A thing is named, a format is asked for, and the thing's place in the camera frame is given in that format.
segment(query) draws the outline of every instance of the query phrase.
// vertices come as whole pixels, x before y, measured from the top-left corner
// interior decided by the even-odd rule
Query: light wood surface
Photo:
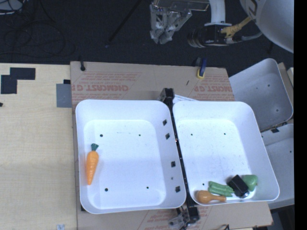
[[[71,108],[57,108],[56,84],[69,65],[0,64],[36,68],[18,80],[17,94],[0,94],[0,229],[77,229]]]

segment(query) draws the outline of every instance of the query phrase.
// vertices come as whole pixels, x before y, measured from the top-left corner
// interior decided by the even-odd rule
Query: black fabric
[[[208,67],[226,68],[232,76],[266,58],[294,64],[294,55],[273,45],[264,35],[229,46],[194,48],[187,35],[211,21],[207,11],[192,11],[192,17],[175,32],[173,40],[156,44],[150,37],[153,0],[141,0],[109,47],[114,34],[138,0],[29,0],[22,11],[0,15],[0,62],[69,64],[78,61],[192,66],[207,58]],[[239,0],[225,0],[226,23],[237,24],[247,14]],[[250,22],[238,33],[259,32]]]

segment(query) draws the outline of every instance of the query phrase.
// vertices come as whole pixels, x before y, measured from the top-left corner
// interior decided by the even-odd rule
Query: toy carrot
[[[92,144],[92,150],[87,154],[86,159],[86,177],[87,184],[92,184],[92,180],[96,171],[96,167],[98,164],[99,155],[96,152],[96,149],[99,147],[97,144]]]

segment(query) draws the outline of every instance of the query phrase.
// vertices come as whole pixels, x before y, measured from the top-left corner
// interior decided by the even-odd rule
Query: cardboard
[[[79,230],[153,230],[170,229],[168,220],[175,209],[142,210],[95,215],[82,211],[79,191],[79,164],[76,137],[75,107],[85,99],[157,100],[163,88],[175,94],[200,101],[234,101],[227,71],[224,68],[205,70],[204,79],[196,67],[140,64],[71,62],[71,94],[74,127],[77,221]],[[219,206],[198,206],[201,219],[189,229],[214,230],[229,224],[230,229],[272,225],[267,202],[238,203]]]

